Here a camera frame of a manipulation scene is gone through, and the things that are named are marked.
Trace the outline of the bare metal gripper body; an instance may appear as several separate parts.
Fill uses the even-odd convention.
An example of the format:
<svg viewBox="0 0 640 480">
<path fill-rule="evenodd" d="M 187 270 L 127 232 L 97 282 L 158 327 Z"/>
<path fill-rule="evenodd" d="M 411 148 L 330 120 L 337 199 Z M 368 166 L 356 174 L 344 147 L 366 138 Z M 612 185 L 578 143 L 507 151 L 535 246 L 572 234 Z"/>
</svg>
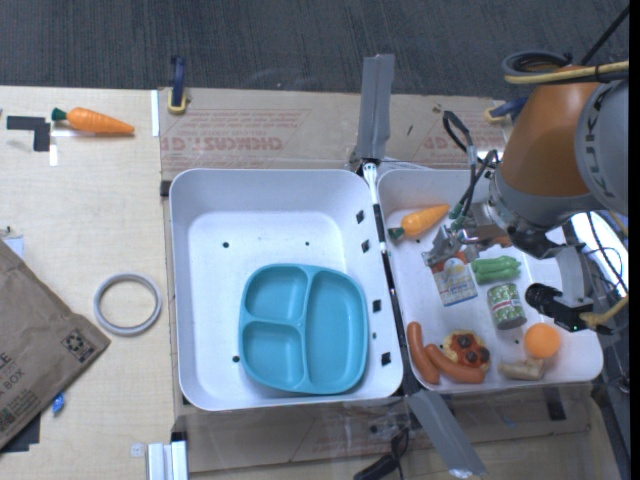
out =
<svg viewBox="0 0 640 480">
<path fill-rule="evenodd" d="M 536 258 L 547 259 L 560 255 L 565 249 L 581 252 L 584 244 L 576 238 L 557 243 L 547 237 L 552 228 L 532 223 L 502 202 L 472 203 L 466 214 L 460 213 L 449 225 L 437 232 L 437 258 L 461 251 L 465 246 L 478 255 L 494 245 L 513 246 Z"/>
</svg>

